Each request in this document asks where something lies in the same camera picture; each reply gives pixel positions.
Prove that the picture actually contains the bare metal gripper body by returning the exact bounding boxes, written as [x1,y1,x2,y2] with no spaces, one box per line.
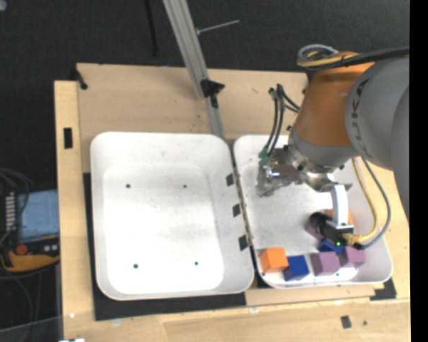
[265,147,339,193]

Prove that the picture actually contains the white plastic tray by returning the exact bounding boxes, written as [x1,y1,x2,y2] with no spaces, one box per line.
[89,131,255,301]
[233,134,394,289]

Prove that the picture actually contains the orange cube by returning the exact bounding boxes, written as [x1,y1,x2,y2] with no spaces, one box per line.
[258,247,290,274]

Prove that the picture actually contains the blue cube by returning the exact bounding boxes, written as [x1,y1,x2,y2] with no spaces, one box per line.
[317,239,345,256]
[282,254,311,282]

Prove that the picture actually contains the purple cube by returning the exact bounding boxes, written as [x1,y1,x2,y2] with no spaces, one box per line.
[310,250,341,277]
[338,246,367,268]

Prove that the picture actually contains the pale wood board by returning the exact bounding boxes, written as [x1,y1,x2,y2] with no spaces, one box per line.
[75,62,410,308]

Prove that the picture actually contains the black cylinder on white bracket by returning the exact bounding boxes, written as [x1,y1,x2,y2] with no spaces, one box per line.
[308,185,355,249]

